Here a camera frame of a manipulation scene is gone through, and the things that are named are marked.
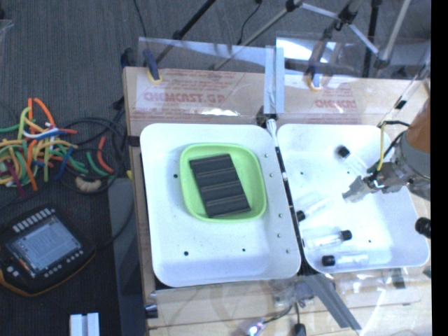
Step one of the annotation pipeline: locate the green plate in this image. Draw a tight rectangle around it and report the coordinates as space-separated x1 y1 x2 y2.
178 142 268 223

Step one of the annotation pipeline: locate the thin black and white rod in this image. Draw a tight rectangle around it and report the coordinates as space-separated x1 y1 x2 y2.
267 118 306 258

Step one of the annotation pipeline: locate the brown cardboard board, red print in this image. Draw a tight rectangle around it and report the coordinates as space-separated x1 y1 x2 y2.
122 66 432 331

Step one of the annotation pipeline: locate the black ribbed rectangular rack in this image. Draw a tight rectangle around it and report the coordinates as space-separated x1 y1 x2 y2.
188 153 252 219

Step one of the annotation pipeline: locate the white plastic tray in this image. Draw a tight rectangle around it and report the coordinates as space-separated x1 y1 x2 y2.
276 122 431 274
139 122 302 288

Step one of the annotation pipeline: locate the black cylinder on white bracket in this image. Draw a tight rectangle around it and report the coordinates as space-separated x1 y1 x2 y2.
414 216 432 239

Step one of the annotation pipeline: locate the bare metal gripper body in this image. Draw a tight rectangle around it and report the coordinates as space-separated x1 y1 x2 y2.
366 161 432 200

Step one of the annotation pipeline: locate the clear vial with black cap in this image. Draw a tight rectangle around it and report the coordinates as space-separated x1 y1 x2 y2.
336 145 367 173
295 197 332 223
302 226 353 249
321 252 370 267

